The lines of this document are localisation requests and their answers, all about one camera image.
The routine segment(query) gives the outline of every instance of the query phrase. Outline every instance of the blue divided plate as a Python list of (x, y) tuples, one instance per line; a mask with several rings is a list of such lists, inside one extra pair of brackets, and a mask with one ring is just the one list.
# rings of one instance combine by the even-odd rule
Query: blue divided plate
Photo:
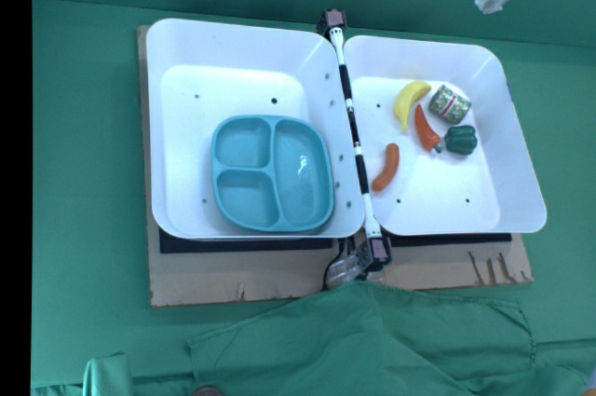
[(262, 232), (320, 227), (333, 209), (332, 169), (324, 140), (287, 116), (234, 116), (211, 140), (217, 206), (235, 225)]

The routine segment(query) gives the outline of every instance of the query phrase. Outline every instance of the yellow banana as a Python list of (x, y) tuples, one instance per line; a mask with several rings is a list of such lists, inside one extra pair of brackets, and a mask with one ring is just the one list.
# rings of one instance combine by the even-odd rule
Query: yellow banana
[(408, 116), (412, 104), (420, 100), (430, 91), (430, 85), (426, 81), (412, 81), (403, 87), (393, 102), (393, 112), (401, 123), (401, 129), (407, 130)]

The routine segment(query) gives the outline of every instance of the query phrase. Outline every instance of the toy green bell pepper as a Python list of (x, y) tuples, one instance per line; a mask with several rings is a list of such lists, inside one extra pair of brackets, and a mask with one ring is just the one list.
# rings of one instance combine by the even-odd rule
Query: toy green bell pepper
[(451, 126), (445, 134), (445, 147), (453, 153), (472, 154), (477, 144), (478, 139), (473, 126)]

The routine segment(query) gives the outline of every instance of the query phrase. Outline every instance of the tin can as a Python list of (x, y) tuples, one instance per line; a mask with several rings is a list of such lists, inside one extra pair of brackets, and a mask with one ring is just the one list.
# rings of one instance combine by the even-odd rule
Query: tin can
[(471, 102), (455, 93), (455, 91), (441, 85), (431, 98), (428, 107), (447, 121), (458, 124), (464, 119), (471, 105)]

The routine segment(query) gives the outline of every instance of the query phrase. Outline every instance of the toy food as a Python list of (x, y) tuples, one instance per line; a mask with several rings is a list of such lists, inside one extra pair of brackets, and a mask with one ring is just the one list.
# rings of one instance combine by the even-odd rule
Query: toy food
[(400, 164), (400, 148), (395, 143), (390, 143), (385, 148), (385, 166), (381, 173), (371, 183), (373, 191), (382, 191), (395, 177)]
[(407, 130), (408, 115), (412, 104), (425, 96), (430, 91), (430, 85), (426, 81), (412, 81), (403, 87), (393, 102), (393, 112), (401, 123), (401, 129)]
[(471, 105), (471, 102), (455, 93), (452, 89), (441, 85), (430, 99), (428, 107), (447, 121), (458, 124), (464, 119)]
[(473, 126), (451, 126), (445, 134), (445, 147), (457, 154), (472, 154), (477, 144), (478, 138)]
[(440, 153), (442, 149), (437, 146), (440, 143), (440, 136), (428, 125), (427, 117), (420, 104), (416, 106), (414, 111), (413, 122), (416, 125), (416, 131), (423, 147), (427, 151), (434, 148), (435, 151)]

